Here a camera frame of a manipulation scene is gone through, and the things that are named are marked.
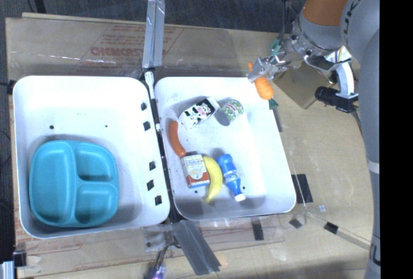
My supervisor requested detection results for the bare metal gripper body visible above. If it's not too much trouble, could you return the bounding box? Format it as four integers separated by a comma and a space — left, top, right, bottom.
270, 34, 339, 110

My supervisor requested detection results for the orange toy carrot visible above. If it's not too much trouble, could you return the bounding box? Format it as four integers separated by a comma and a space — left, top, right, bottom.
247, 61, 279, 110

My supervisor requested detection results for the green small can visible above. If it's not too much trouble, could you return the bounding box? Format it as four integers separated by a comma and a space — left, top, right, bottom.
222, 99, 245, 126

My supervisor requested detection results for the cow print milk carton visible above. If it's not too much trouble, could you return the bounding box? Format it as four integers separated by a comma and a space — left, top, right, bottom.
178, 96, 221, 130

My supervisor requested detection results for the white plastic tray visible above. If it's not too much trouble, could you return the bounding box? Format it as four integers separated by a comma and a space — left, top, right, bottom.
154, 76, 297, 222
12, 75, 171, 240

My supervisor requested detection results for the orange toy sausage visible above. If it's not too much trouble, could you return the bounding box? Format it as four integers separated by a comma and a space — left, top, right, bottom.
168, 119, 187, 158

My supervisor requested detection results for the blue plastic bottle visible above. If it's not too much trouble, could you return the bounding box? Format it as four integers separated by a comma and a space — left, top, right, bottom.
216, 153, 247, 203

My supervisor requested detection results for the yellow banana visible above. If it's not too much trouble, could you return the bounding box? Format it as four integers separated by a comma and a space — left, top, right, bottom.
202, 155, 224, 204

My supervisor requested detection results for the white and orange carton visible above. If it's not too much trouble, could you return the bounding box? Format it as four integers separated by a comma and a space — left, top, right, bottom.
179, 153, 212, 189

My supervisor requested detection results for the brown cardboard board red print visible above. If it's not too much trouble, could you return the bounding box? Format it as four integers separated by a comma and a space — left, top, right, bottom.
5, 12, 375, 279

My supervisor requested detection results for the blue divided plate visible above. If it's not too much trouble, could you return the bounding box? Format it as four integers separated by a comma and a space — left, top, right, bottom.
28, 140, 121, 229

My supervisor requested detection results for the black cylinder on white bracket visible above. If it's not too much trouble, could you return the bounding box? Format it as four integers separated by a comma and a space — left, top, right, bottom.
315, 46, 359, 114

